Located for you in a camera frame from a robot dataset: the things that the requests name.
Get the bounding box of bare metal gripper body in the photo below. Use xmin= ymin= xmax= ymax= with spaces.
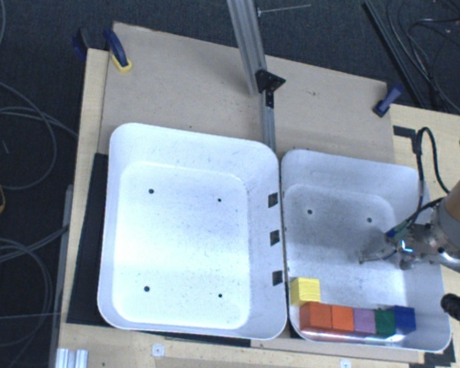
xmin=392 ymin=219 xmax=451 ymax=266

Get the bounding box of blue cube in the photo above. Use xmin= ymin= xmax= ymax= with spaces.
xmin=389 ymin=304 xmax=420 ymax=337

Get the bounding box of orange cube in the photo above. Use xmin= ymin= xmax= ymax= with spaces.
xmin=327 ymin=304 xmax=358 ymax=334

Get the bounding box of brown cardboard board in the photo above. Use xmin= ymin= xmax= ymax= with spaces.
xmin=68 ymin=20 xmax=460 ymax=368

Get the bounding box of red cube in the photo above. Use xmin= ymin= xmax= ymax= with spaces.
xmin=297 ymin=299 xmax=337 ymax=336

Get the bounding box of black cylinder on white bracket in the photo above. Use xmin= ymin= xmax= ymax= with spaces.
xmin=426 ymin=248 xmax=460 ymax=331

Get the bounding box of purple cube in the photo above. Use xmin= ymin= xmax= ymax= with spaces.
xmin=350 ymin=306 xmax=380 ymax=336

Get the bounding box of white plastic tray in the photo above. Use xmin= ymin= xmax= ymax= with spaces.
xmin=81 ymin=119 xmax=315 ymax=355
xmin=254 ymin=145 xmax=460 ymax=364

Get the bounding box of green cube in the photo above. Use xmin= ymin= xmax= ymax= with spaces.
xmin=371 ymin=307 xmax=400 ymax=338

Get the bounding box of yellow cube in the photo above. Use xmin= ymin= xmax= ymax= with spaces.
xmin=285 ymin=275 xmax=324 ymax=310

